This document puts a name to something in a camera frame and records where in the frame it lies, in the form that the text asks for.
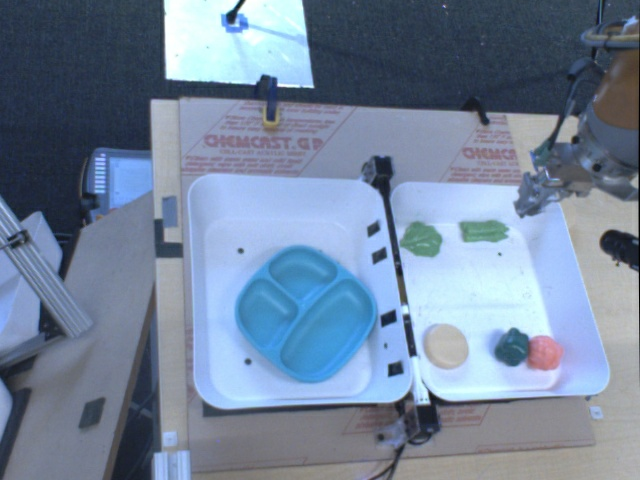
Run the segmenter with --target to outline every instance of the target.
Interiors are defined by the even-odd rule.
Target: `black cable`
[[[416,438],[409,439],[408,442],[411,446],[422,446],[423,444],[428,443],[432,437],[433,437],[433,434],[428,434],[427,437],[423,437],[422,439],[416,439]]]
[[[54,233],[53,237],[60,247],[64,247],[69,243],[69,240],[73,238],[73,235],[71,233]]]
[[[396,454],[393,457],[393,461],[391,462],[391,464],[389,464],[386,468],[380,471],[380,473],[372,477],[369,477],[367,480],[380,480],[387,474],[388,476],[385,478],[385,480],[391,480],[396,473],[396,468],[398,467],[398,462],[400,462],[400,457],[402,457],[402,452],[404,451],[404,448],[405,448],[405,445],[402,445],[400,448],[398,448],[396,450]]]
[[[147,441],[144,444],[144,447],[142,448],[142,452],[140,453],[140,455],[134,462],[133,466],[129,470],[129,473],[127,474],[127,476],[124,477],[123,480],[131,480],[132,478],[134,478],[134,475],[138,471],[140,471],[140,469],[142,468],[142,465],[145,463],[147,459],[147,455],[149,453],[149,450],[151,450],[152,446],[153,446],[153,435],[147,438]]]
[[[147,395],[147,397],[142,402],[138,404],[138,407],[133,412],[133,414],[127,418],[127,422],[125,423],[125,426],[129,425],[133,420],[135,420],[138,416],[140,416],[140,413],[144,410],[147,404],[151,400],[153,400],[155,396],[156,396],[156,390],[154,389],[151,391],[151,393],[149,393],[149,395]]]
[[[560,129],[564,124],[564,121],[573,111],[573,107],[575,105],[575,97],[578,87],[585,82],[593,82],[591,80],[582,78],[582,75],[587,70],[596,71],[598,74],[602,75],[604,71],[602,68],[596,64],[595,61],[591,59],[579,59],[571,66],[569,70],[568,78],[571,81],[571,85],[569,86],[569,90],[567,91],[567,96],[564,100],[564,108],[560,114],[558,114],[558,121],[556,122],[556,126],[549,135],[549,138],[545,141],[547,144],[547,149],[551,150],[558,140],[558,135],[560,134]]]

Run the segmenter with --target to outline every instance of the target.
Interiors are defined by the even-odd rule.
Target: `cardboard sheet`
[[[176,195],[183,201],[190,184],[210,172],[357,178],[373,155],[393,157],[394,186],[520,181],[506,116],[500,114],[491,114],[491,124],[483,126],[465,112],[282,103],[280,127],[265,130],[259,102],[183,99],[179,107],[182,194]],[[188,240],[185,233],[185,263]],[[189,287],[186,278],[188,448],[194,472],[392,456],[389,448],[376,446],[374,435],[396,419],[393,406],[258,412],[204,406],[193,388]],[[584,399],[577,397],[447,405],[440,416],[442,431],[407,456],[594,444]]]

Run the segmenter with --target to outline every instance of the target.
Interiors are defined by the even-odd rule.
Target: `screen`
[[[150,158],[109,159],[109,207],[120,208],[153,188]]]

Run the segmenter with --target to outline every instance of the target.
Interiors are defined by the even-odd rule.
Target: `green toy food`
[[[400,240],[400,247],[404,247],[416,256],[433,258],[440,252],[442,236],[433,226],[422,222],[412,222]]]
[[[509,228],[497,220],[461,222],[462,239],[465,242],[499,242],[507,238]]]
[[[529,355],[529,336],[512,327],[500,338],[495,354],[499,361],[518,366]]]

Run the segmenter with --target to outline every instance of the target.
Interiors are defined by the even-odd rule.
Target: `blue plate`
[[[334,375],[367,339],[376,302],[350,272],[311,247],[281,250],[236,301],[242,334],[274,365],[303,382]]]

